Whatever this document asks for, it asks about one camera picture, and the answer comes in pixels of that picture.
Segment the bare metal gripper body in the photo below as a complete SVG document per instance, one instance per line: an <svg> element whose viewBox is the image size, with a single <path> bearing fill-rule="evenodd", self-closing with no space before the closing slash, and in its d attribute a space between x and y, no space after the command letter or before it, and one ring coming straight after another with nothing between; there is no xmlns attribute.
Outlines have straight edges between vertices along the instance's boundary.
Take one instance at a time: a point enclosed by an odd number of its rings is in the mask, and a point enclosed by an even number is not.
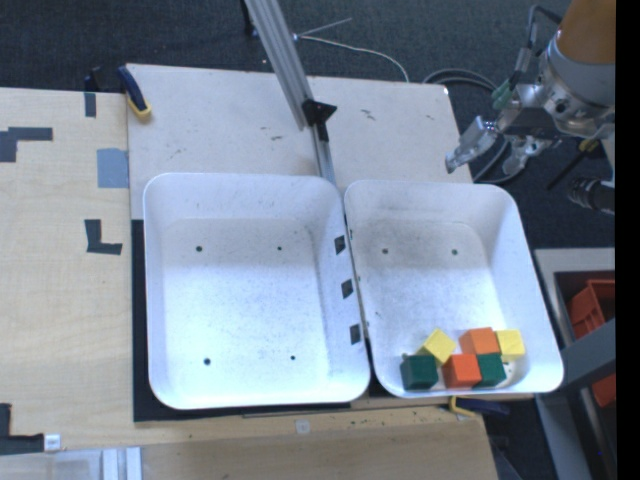
<svg viewBox="0 0 640 480"><path fill-rule="evenodd" d="M506 81L494 92L495 128L504 135L540 139L591 139L607 127L614 105L588 101L560 83L517 84Z"/></svg>

